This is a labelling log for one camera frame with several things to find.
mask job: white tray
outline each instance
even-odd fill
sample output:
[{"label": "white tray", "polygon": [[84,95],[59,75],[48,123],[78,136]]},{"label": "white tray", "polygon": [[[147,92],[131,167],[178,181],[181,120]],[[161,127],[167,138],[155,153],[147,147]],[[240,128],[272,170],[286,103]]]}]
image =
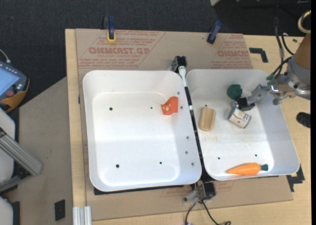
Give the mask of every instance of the white tray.
[{"label": "white tray", "polygon": [[[245,112],[252,116],[246,128],[227,120],[233,101],[227,95],[228,87],[240,84],[242,97],[247,97],[258,84],[267,84],[267,76],[260,70],[192,70],[187,74],[196,122],[206,105],[216,111],[211,131],[198,128],[205,168],[212,178],[223,181],[293,174],[298,170],[299,159],[281,107],[273,105],[271,94]],[[226,173],[248,162],[268,164],[269,170],[254,176]]]},{"label": "white tray", "polygon": [[[89,174],[101,191],[189,185],[201,164],[180,76],[91,71],[83,79]],[[161,104],[179,98],[178,113]]]}]

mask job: wooden table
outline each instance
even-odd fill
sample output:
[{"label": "wooden table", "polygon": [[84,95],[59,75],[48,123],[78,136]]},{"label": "wooden table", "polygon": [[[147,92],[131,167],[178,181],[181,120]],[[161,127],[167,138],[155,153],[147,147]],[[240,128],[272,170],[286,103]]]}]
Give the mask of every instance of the wooden table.
[{"label": "wooden table", "polygon": [[[67,57],[67,79],[70,117],[70,142],[72,161],[72,182],[73,182],[73,206],[86,206],[85,180],[82,155],[82,136],[80,107],[78,104],[78,68],[76,52],[76,31],[65,30],[66,57]],[[262,48],[268,56],[268,63],[263,63],[259,54],[250,54],[254,69],[260,69],[271,73],[279,65],[278,45],[275,37],[272,36],[244,36],[247,47]],[[295,50],[302,40],[296,37],[286,38],[290,49]],[[281,104],[285,120],[288,124],[290,134],[296,147],[298,157],[304,172],[305,180],[302,184],[294,186],[293,201],[269,203],[260,205],[247,205],[239,207],[218,208],[210,210],[217,222],[232,221],[234,225],[244,224],[311,224],[311,132],[296,122],[296,115],[299,112],[310,113],[310,101],[296,97],[286,99]],[[148,224],[184,224],[185,212],[131,217],[124,219],[95,221],[94,225],[148,225]],[[190,221],[195,225],[212,224],[205,211],[192,211]]]}]

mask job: blue clamp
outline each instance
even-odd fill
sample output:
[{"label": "blue clamp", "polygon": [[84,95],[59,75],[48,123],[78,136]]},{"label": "blue clamp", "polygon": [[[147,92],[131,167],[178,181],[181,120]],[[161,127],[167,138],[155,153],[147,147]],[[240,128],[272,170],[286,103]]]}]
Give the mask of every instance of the blue clamp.
[{"label": "blue clamp", "polygon": [[216,39],[216,34],[218,33],[221,27],[222,27],[222,23],[220,21],[216,21],[206,41],[209,42],[210,44],[213,44]]},{"label": "blue clamp", "polygon": [[113,16],[109,16],[109,31],[107,32],[107,36],[108,36],[108,42],[115,42],[116,41],[116,35],[115,35],[115,31],[114,31],[114,17]]}]

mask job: black floor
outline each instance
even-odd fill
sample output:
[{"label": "black floor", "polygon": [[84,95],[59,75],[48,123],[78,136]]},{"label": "black floor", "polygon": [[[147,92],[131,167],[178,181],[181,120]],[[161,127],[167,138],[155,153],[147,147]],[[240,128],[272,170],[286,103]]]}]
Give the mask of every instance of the black floor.
[{"label": "black floor", "polygon": [[223,33],[273,35],[277,16],[283,32],[303,36],[297,20],[311,5],[297,1],[0,0],[0,48],[31,79],[26,103],[66,76],[66,28],[100,28],[112,15],[116,29],[207,32],[219,20]]}]

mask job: orange toy carrot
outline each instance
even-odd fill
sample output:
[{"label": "orange toy carrot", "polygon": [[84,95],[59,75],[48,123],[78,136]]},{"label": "orange toy carrot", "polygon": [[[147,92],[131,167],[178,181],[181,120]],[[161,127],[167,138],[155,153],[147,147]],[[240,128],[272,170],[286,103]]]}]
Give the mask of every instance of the orange toy carrot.
[{"label": "orange toy carrot", "polygon": [[228,170],[227,173],[239,175],[255,175],[261,170],[268,171],[268,169],[269,167],[267,164],[260,165],[258,163],[246,163]]}]

